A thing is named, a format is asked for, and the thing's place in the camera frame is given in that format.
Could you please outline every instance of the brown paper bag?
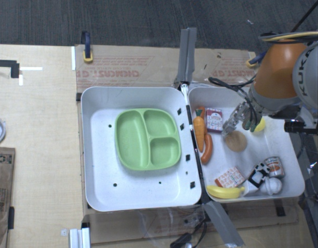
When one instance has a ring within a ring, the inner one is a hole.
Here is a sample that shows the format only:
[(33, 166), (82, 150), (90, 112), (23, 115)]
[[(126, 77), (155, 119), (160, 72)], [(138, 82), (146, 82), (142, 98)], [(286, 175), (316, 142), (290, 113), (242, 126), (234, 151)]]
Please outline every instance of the brown paper bag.
[(7, 246), (14, 157), (14, 148), (0, 147), (0, 248), (6, 248)]

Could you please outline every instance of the banana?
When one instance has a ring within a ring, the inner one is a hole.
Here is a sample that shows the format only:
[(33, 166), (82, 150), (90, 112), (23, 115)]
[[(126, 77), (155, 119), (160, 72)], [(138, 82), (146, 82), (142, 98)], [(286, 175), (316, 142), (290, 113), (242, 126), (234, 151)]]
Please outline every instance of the banana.
[(241, 194), (241, 192), (243, 192), (245, 190), (244, 187), (240, 187), (240, 188), (222, 188), (222, 187), (218, 187), (216, 185), (208, 185), (207, 187), (207, 192), (217, 198), (225, 198), (225, 199), (229, 199), (229, 198), (238, 198)]

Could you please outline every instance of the yellow cable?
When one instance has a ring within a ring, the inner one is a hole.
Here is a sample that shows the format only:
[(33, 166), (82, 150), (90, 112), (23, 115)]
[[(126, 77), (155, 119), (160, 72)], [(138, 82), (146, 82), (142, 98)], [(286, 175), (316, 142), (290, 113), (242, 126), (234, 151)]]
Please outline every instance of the yellow cable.
[(273, 37), (273, 38), (269, 38), (269, 39), (262, 39), (262, 40), (263, 41), (275, 41), (275, 40), (280, 40), (280, 39), (291, 39), (291, 38), (296, 38), (296, 37), (316, 36), (316, 35), (318, 35), (318, 31), (289, 34), (289, 35), (278, 36), (278, 37)]

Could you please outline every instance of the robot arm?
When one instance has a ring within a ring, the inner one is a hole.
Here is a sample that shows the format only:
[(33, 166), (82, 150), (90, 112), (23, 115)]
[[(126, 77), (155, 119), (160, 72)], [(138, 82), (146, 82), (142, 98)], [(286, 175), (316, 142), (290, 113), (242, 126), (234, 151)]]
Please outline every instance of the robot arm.
[(253, 132), (262, 116), (289, 120), (286, 132), (318, 134), (318, 41), (306, 46), (280, 40), (271, 46), (245, 97), (223, 124), (223, 136), (239, 121)]

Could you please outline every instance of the brown ball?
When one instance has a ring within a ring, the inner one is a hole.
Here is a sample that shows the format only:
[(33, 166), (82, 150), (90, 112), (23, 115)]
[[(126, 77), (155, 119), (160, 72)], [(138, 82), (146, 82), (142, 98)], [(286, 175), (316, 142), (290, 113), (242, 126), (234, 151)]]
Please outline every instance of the brown ball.
[(225, 137), (225, 143), (232, 151), (241, 152), (247, 147), (247, 139), (240, 131), (233, 131)]

